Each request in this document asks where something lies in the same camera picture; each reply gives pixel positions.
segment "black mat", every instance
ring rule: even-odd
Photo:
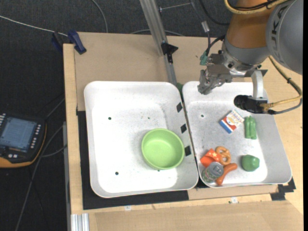
[[[79,145],[81,158],[81,178],[82,178],[82,197],[84,209],[96,209],[105,207],[115,207],[124,205],[144,205],[165,202],[177,202],[188,200],[187,191],[175,192],[157,192],[139,194],[116,198],[102,198],[94,193],[90,185],[90,168],[89,168],[89,152],[88,137],[86,126],[86,113],[80,111],[78,114],[79,125]]]

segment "gray carpet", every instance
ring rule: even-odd
[[[102,8],[110,33],[131,33],[147,29],[139,0],[95,0]],[[223,0],[203,0],[209,13],[229,22],[231,13]],[[188,0],[157,0],[161,7]],[[105,32],[98,8],[90,0],[0,0],[0,15],[37,27],[67,33],[69,30]],[[226,33],[206,18],[210,36]],[[206,37],[191,6],[164,10],[166,30],[186,36]],[[0,111],[45,117],[63,98],[62,55],[51,44],[52,33],[22,26],[0,18]],[[49,119],[49,139],[65,121],[62,104]],[[60,132],[46,153],[63,145]],[[0,169],[0,231],[13,231],[35,165]],[[19,226],[20,231],[66,230],[63,154],[41,160]]]

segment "metal pole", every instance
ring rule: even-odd
[[[155,0],[139,0],[139,1],[141,3],[141,7],[143,9],[143,13],[145,15],[145,19],[147,20],[154,42],[156,44],[158,55],[162,56],[163,51],[161,45],[163,42],[168,43],[168,41],[162,20],[160,18],[159,10],[156,5],[156,1]],[[173,64],[168,61],[166,55],[164,55],[164,61],[166,65],[168,80],[170,83],[176,86],[177,80]]]

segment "metal can lid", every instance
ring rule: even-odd
[[[224,170],[223,166],[218,162],[213,162],[209,165],[208,170],[211,172],[211,174],[215,175],[217,178],[222,176]]]

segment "pretzel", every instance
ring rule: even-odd
[[[220,163],[223,166],[226,166],[231,162],[230,152],[225,147],[218,146],[218,147],[216,147],[215,152],[221,155]]]

